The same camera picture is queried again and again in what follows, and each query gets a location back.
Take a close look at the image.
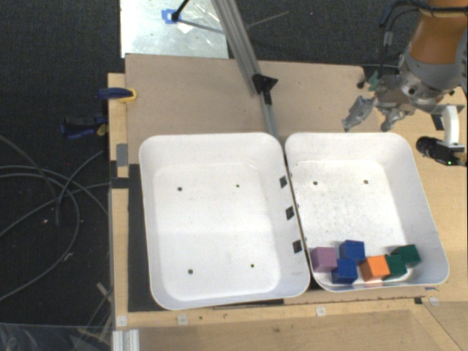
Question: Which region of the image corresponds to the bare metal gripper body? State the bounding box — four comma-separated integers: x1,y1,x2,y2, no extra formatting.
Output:
374,72,456,116

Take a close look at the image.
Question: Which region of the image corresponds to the white plastic tray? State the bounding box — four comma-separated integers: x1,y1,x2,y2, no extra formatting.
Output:
284,132,450,293
138,132,312,312

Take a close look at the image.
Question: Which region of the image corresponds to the blue cube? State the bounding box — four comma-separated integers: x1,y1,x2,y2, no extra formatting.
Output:
331,257,359,284
339,239,366,263

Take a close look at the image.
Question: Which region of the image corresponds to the green cube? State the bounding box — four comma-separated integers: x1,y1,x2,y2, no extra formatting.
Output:
384,254,408,278
390,244,422,266

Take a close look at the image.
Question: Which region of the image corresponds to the purple cube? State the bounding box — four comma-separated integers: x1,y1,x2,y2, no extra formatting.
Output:
310,246,339,273

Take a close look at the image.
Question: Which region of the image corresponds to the orange cube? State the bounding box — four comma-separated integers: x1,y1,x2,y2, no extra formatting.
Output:
360,254,391,282

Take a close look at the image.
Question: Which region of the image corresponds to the brown cardboard board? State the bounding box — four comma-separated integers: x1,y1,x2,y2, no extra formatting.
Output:
124,53,427,312

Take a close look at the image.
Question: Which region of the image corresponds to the black cylinder on white bracket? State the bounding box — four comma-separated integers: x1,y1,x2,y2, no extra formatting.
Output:
415,104,467,167

